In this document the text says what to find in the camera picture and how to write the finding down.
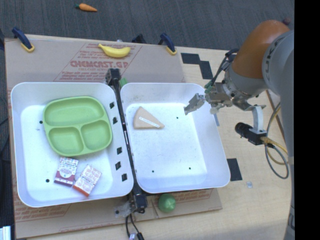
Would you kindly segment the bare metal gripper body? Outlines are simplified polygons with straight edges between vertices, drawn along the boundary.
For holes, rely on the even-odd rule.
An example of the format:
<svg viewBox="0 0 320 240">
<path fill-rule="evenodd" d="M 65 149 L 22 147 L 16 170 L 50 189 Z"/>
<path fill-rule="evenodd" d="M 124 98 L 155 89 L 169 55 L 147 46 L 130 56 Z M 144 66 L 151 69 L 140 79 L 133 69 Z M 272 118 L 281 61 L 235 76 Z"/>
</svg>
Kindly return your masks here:
<svg viewBox="0 0 320 240">
<path fill-rule="evenodd" d="M 224 107 L 235 106 L 242 111 L 250 111 L 248 99 L 251 96 L 239 90 L 232 82 L 222 81 L 205 85 L 205 99 L 213 110 L 218 111 Z"/>
</svg>

